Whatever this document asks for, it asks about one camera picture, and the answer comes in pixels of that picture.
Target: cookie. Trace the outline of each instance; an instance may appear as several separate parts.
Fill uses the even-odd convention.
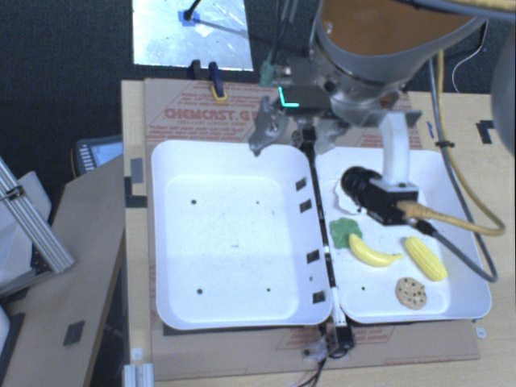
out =
[[[425,285],[414,278],[401,278],[396,284],[396,297],[398,301],[411,310],[420,310],[427,303]]]

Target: black floor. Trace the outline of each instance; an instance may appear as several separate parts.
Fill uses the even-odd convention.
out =
[[[271,45],[274,0],[244,1],[258,70]],[[306,46],[317,1],[300,1],[284,54],[300,54]],[[131,14],[131,0],[0,0],[0,156],[16,176],[35,170],[53,195],[72,179],[70,149],[79,139],[120,133],[121,80],[185,77],[183,69],[133,65]],[[490,24],[485,50],[457,74],[461,91],[489,92],[508,33],[507,25]],[[475,50],[478,40],[476,33],[447,51],[446,91],[453,91],[453,66]],[[258,82],[256,72],[223,77]],[[408,89],[428,90],[424,70]],[[119,303],[118,295],[93,385],[119,383]]]

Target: yellow corn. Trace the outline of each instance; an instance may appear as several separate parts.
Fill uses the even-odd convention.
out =
[[[441,264],[437,256],[415,236],[405,240],[406,250],[410,258],[418,267],[433,281],[442,281],[448,276],[444,265]]]

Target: copper-colored cylinder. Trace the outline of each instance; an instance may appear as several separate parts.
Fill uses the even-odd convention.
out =
[[[321,22],[330,40],[357,55],[386,55],[446,35],[469,17],[416,9],[394,0],[322,0]]]

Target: green light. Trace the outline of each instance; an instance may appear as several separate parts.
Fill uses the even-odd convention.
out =
[[[299,103],[285,103],[285,96],[281,86],[277,88],[277,91],[280,93],[280,102],[283,107],[299,107]]]

